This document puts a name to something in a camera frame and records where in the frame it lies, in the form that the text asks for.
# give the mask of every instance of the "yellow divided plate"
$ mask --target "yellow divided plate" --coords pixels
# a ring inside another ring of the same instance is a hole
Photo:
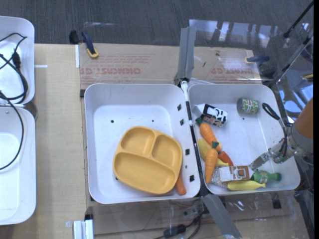
[[[135,126],[122,136],[113,158],[121,182],[144,192],[165,194],[176,184],[182,149],[172,137],[152,128]]]

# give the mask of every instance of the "table surface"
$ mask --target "table surface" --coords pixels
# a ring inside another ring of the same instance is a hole
[[[71,239],[84,220],[87,189],[80,70],[74,45],[35,45],[37,204],[25,222],[0,227],[2,239]],[[299,205],[293,214],[235,222],[244,238],[309,238]],[[156,238],[162,230],[96,235],[96,238]],[[223,238],[216,224],[202,225],[201,238]]]

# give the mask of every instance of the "white container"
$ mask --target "white container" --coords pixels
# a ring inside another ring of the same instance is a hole
[[[283,130],[277,120],[269,116],[262,108],[261,103],[267,103],[279,115],[276,98],[272,90],[259,84],[197,84],[188,90],[191,109],[196,105],[210,104],[228,112],[223,127],[211,125],[218,141],[232,159],[234,165],[249,165],[258,156],[274,147],[283,137]],[[237,111],[237,100],[250,98],[258,100],[259,110],[256,114],[243,114]],[[199,132],[199,125],[193,117],[196,139],[203,138]],[[205,162],[201,159],[204,171]],[[295,159],[292,157],[282,164],[272,159],[263,164],[259,170],[270,173],[279,172],[281,181],[270,181],[265,188],[251,191],[230,191],[228,189],[209,183],[207,186],[211,193],[216,195],[247,194],[253,192],[293,190],[300,183],[300,174]]]
[[[84,94],[88,184],[101,204],[194,197],[200,188],[198,167],[188,124],[185,97],[171,84],[93,84]],[[131,188],[115,178],[112,161],[122,135],[146,126],[176,139],[182,147],[182,177],[186,194],[174,187],[163,195]]]
[[[28,91],[22,104],[15,105],[24,126],[21,150],[10,166],[0,170],[0,225],[26,221],[36,206],[35,120],[33,115],[23,108],[23,104],[32,100],[35,90],[34,27],[23,18],[0,16],[0,40],[11,33],[19,33],[27,38],[21,41],[22,37],[15,34],[1,41],[0,54],[9,59],[13,51],[17,50],[21,60],[21,72],[28,82]],[[0,67],[4,64],[0,58]],[[0,90],[7,97],[15,97],[23,92],[19,75],[9,65],[0,69]],[[16,104],[20,100],[12,100],[12,103]],[[0,99],[0,167],[13,160],[18,152],[22,134],[20,119],[10,105],[4,106],[7,103],[7,100]]]

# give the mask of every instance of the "orange carrot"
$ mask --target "orange carrot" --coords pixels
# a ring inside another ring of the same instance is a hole
[[[221,144],[217,141],[213,130],[211,129],[210,125],[204,123],[202,118],[199,117],[196,119],[197,123],[199,123],[199,132],[204,137],[204,139],[211,144],[213,148],[215,148],[218,152],[221,152]]]
[[[222,151],[218,154],[218,158],[225,162],[228,163],[229,166],[234,166],[233,161],[231,161],[230,157],[228,156],[228,154],[225,151]]]
[[[186,194],[186,188],[185,188],[185,185],[183,183],[183,178],[182,178],[182,175],[181,175],[181,171],[179,172],[178,178],[177,178],[177,181],[176,181],[176,189],[177,189],[177,192],[181,196]]]
[[[211,176],[215,170],[215,166],[217,163],[218,152],[216,149],[211,148],[206,153],[206,160],[205,160],[205,182],[208,184],[211,180]]]

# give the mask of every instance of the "tin can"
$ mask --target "tin can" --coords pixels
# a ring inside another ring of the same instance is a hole
[[[258,112],[259,102],[248,98],[240,98],[237,101],[237,111],[244,114],[256,114]]]

